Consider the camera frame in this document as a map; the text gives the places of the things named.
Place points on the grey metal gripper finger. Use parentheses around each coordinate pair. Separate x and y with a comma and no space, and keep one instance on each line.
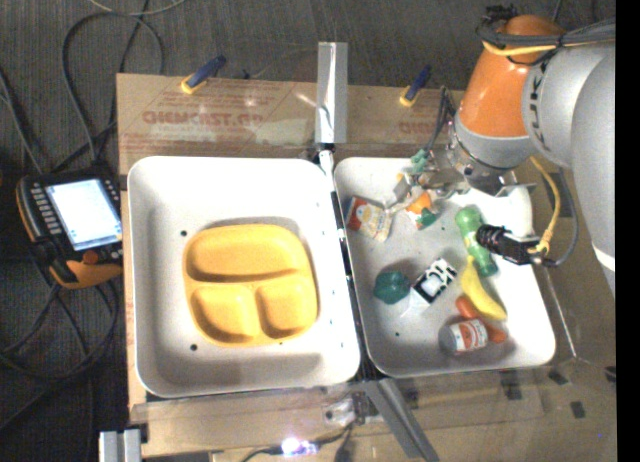
(402,190)
(442,193)

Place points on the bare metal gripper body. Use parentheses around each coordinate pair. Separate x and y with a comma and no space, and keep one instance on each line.
(480,172)

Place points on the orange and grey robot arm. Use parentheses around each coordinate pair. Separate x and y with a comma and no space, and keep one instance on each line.
(575,100)

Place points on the orange and green carton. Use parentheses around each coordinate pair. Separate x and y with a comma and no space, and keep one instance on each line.
(422,211)

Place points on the green bottle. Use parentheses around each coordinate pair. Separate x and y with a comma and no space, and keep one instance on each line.
(470,225)

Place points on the white and red packet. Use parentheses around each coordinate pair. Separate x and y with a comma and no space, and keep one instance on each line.
(367,219)

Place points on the black and white carton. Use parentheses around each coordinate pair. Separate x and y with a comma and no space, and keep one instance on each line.
(434,280)

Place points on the green toy pepper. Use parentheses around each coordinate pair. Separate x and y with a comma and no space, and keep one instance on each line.
(392,287)

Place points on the yellow banana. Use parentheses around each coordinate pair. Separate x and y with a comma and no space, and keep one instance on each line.
(481,297)

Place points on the orange carrot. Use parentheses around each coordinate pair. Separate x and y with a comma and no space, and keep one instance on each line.
(467,309)

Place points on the white and orange can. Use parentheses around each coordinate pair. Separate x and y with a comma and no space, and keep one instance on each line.
(465,337)

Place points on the white plastic tray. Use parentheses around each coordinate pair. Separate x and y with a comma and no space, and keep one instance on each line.
(165,270)
(400,345)

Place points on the yellow divided plate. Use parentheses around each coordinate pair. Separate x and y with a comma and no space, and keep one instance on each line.
(250,282)

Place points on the brown cardboard board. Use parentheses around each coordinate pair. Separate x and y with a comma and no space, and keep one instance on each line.
(210,115)

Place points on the black cylinder on white bracket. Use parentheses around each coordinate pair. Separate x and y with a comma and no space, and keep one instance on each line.
(500,240)

